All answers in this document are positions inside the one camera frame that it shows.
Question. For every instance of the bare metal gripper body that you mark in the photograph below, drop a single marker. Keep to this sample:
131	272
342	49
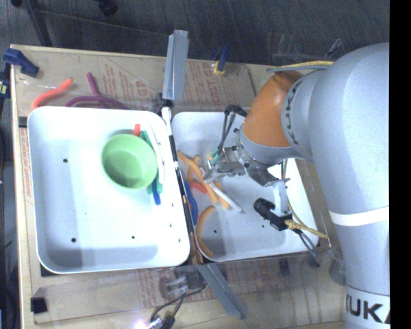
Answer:
233	163

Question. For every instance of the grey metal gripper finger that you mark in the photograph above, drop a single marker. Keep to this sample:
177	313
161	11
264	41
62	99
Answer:
215	165
212	177

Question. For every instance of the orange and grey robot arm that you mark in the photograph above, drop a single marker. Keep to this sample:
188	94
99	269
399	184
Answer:
342	122

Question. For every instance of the white flexible tube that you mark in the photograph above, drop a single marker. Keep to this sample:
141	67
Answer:
227	199

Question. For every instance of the blue flexible tube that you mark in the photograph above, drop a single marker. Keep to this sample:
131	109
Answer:
156	197
192	204

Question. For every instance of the thin black and white rod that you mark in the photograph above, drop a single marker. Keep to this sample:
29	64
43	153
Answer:
173	146

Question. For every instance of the green flexible tube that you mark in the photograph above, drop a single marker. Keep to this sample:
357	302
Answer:
159	185

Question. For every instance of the white plastic tray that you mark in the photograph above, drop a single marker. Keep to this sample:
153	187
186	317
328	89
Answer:
250	231
89	218

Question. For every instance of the green bowl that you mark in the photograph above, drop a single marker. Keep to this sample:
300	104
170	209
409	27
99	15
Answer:
128	161

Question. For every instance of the short red tube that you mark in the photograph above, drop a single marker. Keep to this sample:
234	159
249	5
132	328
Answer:
137	129

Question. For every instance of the brown cardboard board red print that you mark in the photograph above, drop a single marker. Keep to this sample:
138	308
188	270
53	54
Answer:
130	77

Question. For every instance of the purple flexible tube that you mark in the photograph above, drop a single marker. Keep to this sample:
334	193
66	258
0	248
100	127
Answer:
96	98

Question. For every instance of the long orange red flexible tube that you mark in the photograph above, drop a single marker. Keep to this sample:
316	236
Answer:
48	94

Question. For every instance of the black cylinder on white bracket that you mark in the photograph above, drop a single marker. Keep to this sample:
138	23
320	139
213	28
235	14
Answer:
272	214

